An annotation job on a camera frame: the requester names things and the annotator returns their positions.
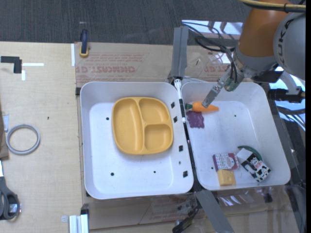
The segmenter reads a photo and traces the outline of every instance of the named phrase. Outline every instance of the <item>wooden surface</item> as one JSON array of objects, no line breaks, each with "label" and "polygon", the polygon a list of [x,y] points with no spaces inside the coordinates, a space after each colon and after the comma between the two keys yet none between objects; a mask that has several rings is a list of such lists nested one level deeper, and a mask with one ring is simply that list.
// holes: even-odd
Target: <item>wooden surface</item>
[{"label": "wooden surface", "polygon": [[[3,159],[7,186],[18,194],[22,213],[0,221],[0,233],[67,233],[62,216],[79,215],[82,206],[81,170],[75,68],[70,44],[0,43],[1,56],[19,56],[26,80],[13,73],[13,64],[0,63],[0,103],[9,115],[9,128],[20,123],[36,126],[41,142],[35,152]],[[32,132],[16,132],[12,145],[27,149],[35,141]],[[291,206],[229,216],[236,232],[298,232]],[[173,222],[94,230],[96,233],[172,232]],[[214,232],[208,220],[185,232]]]}]

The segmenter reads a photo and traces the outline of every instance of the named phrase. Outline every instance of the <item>toy carrot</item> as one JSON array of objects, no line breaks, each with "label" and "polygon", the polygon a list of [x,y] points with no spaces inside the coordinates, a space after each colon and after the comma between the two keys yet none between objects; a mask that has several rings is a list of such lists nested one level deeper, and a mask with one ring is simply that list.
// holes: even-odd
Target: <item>toy carrot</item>
[{"label": "toy carrot", "polygon": [[199,102],[199,101],[193,102],[192,104],[186,103],[185,109],[186,110],[192,109],[195,112],[218,111],[219,110],[219,108],[217,106],[211,105],[211,104],[207,108],[205,108],[202,105],[202,102]]}]

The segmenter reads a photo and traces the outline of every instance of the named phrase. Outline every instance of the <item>metal ring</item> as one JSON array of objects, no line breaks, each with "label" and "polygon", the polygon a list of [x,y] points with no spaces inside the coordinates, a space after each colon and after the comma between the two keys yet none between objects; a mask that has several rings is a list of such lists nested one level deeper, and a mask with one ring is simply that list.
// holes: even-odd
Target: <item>metal ring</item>
[{"label": "metal ring", "polygon": [[[14,149],[11,145],[10,145],[10,137],[12,135],[12,133],[14,133],[16,130],[18,129],[30,129],[32,130],[36,136],[37,136],[37,141],[36,143],[28,150],[25,150],[25,151],[22,151],[22,150],[16,150]],[[9,131],[8,131],[8,134],[6,135],[6,144],[8,145],[8,148],[9,150],[14,153],[14,154],[19,154],[19,155],[25,155],[25,154],[29,154],[31,152],[33,152],[39,145],[40,143],[40,134],[39,134],[39,131],[36,127],[34,127],[33,125],[30,125],[30,124],[18,124],[18,125],[15,125],[14,127],[12,127]]]}]

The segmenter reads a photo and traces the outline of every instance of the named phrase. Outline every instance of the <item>white tray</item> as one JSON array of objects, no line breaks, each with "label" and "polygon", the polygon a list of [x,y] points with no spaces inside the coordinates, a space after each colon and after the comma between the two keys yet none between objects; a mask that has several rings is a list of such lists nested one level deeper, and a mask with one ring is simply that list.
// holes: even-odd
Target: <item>white tray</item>
[{"label": "white tray", "polygon": [[[182,86],[184,103],[203,101],[215,83],[191,82]],[[266,94],[255,83],[241,83],[233,92],[223,89],[212,103],[218,112],[202,113],[202,128],[188,125],[194,162],[200,184],[209,190],[225,190],[286,184],[291,172],[279,139]],[[255,148],[271,169],[258,183],[242,167],[234,170],[236,185],[220,186],[212,156],[238,152],[237,146]]]},{"label": "white tray", "polygon": [[[112,107],[118,99],[133,96],[153,97],[168,107],[173,124],[173,143],[168,150],[131,155],[117,148],[111,127]],[[80,99],[85,187],[93,198],[181,194],[192,188],[193,173],[179,99],[171,84],[90,82],[82,87]]]}]

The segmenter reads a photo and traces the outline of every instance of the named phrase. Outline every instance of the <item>yellow divided tray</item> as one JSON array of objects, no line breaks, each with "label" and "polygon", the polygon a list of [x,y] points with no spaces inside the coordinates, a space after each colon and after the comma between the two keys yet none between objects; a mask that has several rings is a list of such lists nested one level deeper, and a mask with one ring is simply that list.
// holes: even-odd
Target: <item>yellow divided tray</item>
[{"label": "yellow divided tray", "polygon": [[112,108],[112,131],[118,148],[128,154],[153,154],[173,142],[173,126],[167,106],[149,97],[126,97]]}]

